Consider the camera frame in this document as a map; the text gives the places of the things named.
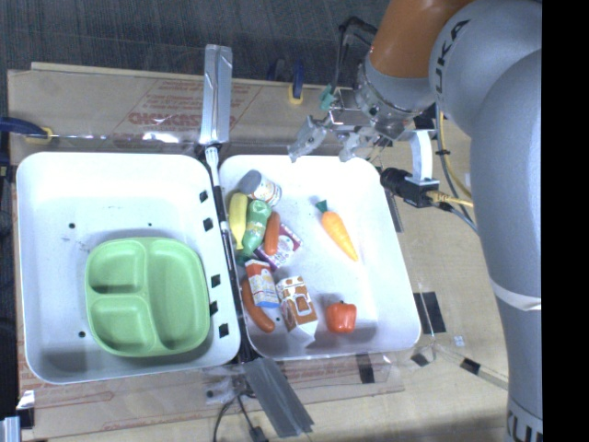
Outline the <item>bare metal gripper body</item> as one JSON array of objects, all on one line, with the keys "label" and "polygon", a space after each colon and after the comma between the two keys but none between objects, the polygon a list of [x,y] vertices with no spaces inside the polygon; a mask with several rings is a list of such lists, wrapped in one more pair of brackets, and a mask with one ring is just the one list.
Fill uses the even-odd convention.
[{"label": "bare metal gripper body", "polygon": [[327,85],[326,110],[326,129],[335,134],[395,140],[418,114],[418,92],[411,79],[362,79],[353,88]]}]

